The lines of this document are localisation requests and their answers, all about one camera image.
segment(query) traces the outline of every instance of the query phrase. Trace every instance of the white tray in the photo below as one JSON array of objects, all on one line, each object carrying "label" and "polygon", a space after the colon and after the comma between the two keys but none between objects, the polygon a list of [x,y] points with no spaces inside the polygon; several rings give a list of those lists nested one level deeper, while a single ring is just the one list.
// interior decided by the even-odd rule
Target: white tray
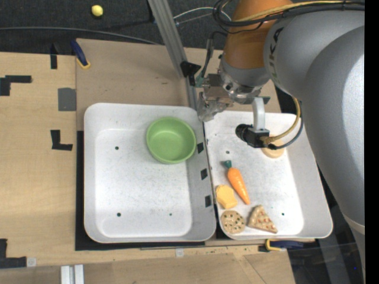
[{"label": "white tray", "polygon": [[[266,128],[278,135],[290,128],[294,119],[292,114],[266,113]],[[271,159],[237,137],[235,129],[239,124],[252,123],[252,112],[224,111],[204,124],[211,177],[215,190],[220,184],[230,186],[221,162],[231,160],[243,175],[251,201],[245,205],[236,195],[239,203],[232,210],[247,221],[252,208],[261,204],[278,233],[246,227],[242,233],[226,234],[235,240],[328,236],[333,222],[305,129],[281,157]],[[297,130],[298,127],[283,141],[292,139]],[[220,217],[224,209],[218,203],[217,207]]]},{"label": "white tray", "polygon": [[[186,121],[203,150],[179,164],[156,161],[146,145],[146,130],[165,116]],[[204,241],[213,235],[203,124],[193,109],[94,104],[84,116],[84,152],[84,226],[93,240]]]}]

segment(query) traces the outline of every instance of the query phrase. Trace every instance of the toy carrot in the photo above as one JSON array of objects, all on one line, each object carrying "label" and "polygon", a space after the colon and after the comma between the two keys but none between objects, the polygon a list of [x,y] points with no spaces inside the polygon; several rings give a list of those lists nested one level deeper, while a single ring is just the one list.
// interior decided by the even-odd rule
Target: toy carrot
[{"label": "toy carrot", "polygon": [[230,184],[235,189],[237,194],[245,202],[245,204],[250,204],[248,190],[246,188],[245,182],[239,169],[232,167],[232,161],[228,160],[223,162],[224,166],[227,168],[227,178]]}]

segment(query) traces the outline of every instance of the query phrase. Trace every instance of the green bowl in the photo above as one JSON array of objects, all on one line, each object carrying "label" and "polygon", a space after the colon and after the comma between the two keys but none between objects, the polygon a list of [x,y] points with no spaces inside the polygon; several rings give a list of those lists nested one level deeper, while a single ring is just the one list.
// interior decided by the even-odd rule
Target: green bowl
[{"label": "green bowl", "polygon": [[146,133],[152,156],[166,164],[186,161],[196,148],[193,129],[183,120],[164,117],[152,122]]}]

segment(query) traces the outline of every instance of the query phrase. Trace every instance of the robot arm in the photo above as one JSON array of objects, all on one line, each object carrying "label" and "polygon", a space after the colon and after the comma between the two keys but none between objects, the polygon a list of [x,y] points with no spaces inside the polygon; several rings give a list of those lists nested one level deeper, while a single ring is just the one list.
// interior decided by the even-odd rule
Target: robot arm
[{"label": "robot arm", "polygon": [[[277,18],[275,22],[245,19],[287,4],[292,2],[240,0],[218,78],[208,85],[205,80],[199,118],[208,121],[234,102],[253,104],[269,79],[301,101],[311,148],[355,236],[365,275],[364,5],[340,2],[333,9],[336,4],[319,3],[304,11],[292,8],[292,14],[271,11],[265,18]],[[262,114],[254,104],[253,110],[254,116]],[[240,125],[236,132],[254,146],[249,141],[255,138],[253,127]]]}]

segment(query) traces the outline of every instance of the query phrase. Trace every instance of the yellow ball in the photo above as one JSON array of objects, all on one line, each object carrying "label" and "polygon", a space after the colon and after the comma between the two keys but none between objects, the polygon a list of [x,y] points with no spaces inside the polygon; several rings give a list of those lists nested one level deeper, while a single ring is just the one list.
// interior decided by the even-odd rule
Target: yellow ball
[{"label": "yellow ball", "polygon": [[103,9],[100,5],[94,5],[92,8],[91,8],[91,11],[92,11],[92,14],[96,17],[100,17],[102,16],[103,14]]}]

